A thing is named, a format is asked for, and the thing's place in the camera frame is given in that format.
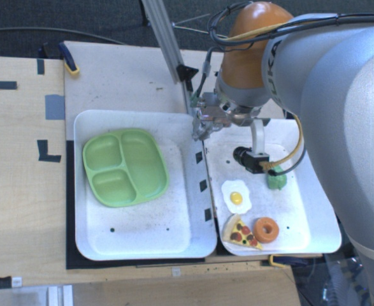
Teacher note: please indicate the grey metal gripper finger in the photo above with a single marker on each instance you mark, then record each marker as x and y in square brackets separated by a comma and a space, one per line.
[208, 128]
[197, 131]

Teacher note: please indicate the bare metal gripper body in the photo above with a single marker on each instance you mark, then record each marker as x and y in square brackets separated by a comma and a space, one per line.
[215, 108]

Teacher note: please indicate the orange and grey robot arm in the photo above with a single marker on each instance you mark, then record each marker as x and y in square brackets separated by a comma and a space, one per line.
[327, 100]

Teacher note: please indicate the green divided plate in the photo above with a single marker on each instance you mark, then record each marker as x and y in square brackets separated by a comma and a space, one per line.
[142, 164]

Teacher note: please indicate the white and yellow fried egg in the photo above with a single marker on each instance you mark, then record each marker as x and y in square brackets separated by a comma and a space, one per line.
[236, 198]

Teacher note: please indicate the green broccoli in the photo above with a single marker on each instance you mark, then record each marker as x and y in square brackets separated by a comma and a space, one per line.
[276, 181]

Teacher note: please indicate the white plastic tray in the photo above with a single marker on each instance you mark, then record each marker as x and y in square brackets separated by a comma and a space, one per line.
[279, 209]
[148, 228]

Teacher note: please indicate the pizza slice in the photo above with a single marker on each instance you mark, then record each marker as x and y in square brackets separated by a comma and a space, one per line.
[239, 234]

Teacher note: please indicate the orange doughnut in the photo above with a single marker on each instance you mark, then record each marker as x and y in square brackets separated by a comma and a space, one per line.
[260, 234]

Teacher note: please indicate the pale wood board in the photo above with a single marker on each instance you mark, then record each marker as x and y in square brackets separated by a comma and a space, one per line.
[21, 177]

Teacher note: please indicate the black cylinder on white bracket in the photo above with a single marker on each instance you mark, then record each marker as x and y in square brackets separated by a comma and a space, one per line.
[252, 161]

